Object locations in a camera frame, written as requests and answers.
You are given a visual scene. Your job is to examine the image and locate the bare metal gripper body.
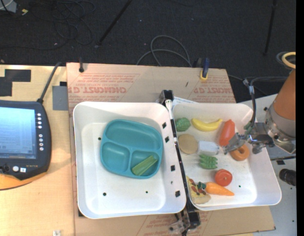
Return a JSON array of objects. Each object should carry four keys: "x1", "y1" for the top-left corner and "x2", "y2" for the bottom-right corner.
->
[{"x1": 247, "y1": 122, "x2": 297, "y2": 155}]

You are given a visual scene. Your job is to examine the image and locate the red sausage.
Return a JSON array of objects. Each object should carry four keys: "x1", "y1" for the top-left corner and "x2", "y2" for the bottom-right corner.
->
[{"x1": 218, "y1": 119, "x2": 236, "y2": 148}]

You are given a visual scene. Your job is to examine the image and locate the orange doughnut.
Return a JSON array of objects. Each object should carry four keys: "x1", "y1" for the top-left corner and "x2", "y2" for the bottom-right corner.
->
[{"x1": 230, "y1": 144, "x2": 250, "y2": 162}]

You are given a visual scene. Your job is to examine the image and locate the white grey cube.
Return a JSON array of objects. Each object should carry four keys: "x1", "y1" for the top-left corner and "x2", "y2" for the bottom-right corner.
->
[{"x1": 197, "y1": 140, "x2": 220, "y2": 156}]

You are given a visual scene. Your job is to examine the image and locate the green pea pods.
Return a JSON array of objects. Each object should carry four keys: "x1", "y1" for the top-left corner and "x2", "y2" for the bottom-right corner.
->
[{"x1": 198, "y1": 153, "x2": 219, "y2": 170}]

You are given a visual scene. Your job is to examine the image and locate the yellow banana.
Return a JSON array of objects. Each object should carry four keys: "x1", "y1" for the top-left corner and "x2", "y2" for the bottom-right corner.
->
[{"x1": 191, "y1": 118, "x2": 224, "y2": 132}]

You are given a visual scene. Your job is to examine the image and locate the white plastic tray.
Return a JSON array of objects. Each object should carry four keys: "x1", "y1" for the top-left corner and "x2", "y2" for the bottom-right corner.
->
[
  {"x1": 72, "y1": 101, "x2": 187, "y2": 219},
  {"x1": 172, "y1": 103, "x2": 282, "y2": 211}
]

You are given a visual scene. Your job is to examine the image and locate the red tomato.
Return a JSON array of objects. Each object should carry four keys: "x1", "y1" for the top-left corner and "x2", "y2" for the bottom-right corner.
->
[{"x1": 214, "y1": 169, "x2": 233, "y2": 187}]

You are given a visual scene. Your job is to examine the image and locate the tan round biscuit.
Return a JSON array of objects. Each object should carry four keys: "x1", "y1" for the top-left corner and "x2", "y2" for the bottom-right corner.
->
[{"x1": 178, "y1": 133, "x2": 199, "y2": 155}]

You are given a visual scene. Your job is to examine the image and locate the orange carrot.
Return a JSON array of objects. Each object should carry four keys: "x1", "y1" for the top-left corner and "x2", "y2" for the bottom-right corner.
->
[{"x1": 197, "y1": 181, "x2": 235, "y2": 197}]

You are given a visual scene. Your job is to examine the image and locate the green broccoli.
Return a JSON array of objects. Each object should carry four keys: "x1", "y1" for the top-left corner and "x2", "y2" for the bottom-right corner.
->
[{"x1": 175, "y1": 117, "x2": 192, "y2": 133}]

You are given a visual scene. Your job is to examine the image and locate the thin black and white rod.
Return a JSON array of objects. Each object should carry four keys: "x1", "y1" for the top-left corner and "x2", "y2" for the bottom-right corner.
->
[{"x1": 165, "y1": 99, "x2": 193, "y2": 231}]

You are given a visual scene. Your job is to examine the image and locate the pizza slice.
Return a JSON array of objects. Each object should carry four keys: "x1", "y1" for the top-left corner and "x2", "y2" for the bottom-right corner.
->
[{"x1": 185, "y1": 176, "x2": 212, "y2": 205}]

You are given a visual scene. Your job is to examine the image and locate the green celery stick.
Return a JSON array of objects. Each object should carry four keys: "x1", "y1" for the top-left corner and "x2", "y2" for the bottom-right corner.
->
[{"x1": 131, "y1": 155, "x2": 159, "y2": 177}]

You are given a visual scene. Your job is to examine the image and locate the blue divided plate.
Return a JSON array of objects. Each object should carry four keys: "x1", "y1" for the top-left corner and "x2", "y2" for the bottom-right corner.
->
[{"x1": 99, "y1": 118, "x2": 164, "y2": 180}]

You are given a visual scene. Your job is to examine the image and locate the brown cardboard board red print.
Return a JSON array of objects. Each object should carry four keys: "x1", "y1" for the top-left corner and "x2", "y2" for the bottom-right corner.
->
[{"x1": 65, "y1": 62, "x2": 276, "y2": 236}]

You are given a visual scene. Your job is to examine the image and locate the black cylinder on white bracket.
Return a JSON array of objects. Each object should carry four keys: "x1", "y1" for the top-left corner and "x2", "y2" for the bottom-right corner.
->
[{"x1": 279, "y1": 168, "x2": 297, "y2": 187}]

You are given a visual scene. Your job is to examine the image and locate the black block with thin wires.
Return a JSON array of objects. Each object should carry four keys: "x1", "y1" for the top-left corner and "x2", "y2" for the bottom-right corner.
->
[
  {"x1": 185, "y1": 210, "x2": 201, "y2": 231},
  {"x1": 158, "y1": 89, "x2": 174, "y2": 105}
]

